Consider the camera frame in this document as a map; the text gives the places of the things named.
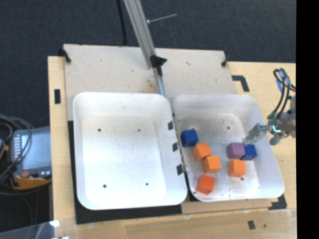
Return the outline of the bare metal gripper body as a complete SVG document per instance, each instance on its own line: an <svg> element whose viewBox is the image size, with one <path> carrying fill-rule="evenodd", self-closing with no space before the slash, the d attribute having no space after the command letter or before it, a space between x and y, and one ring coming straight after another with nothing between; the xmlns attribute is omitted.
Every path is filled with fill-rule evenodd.
<svg viewBox="0 0 319 239"><path fill-rule="evenodd" d="M268 116L268 130L273 135L271 145L277 145L284 138L296 138L296 112L289 109L281 115Z"/></svg>

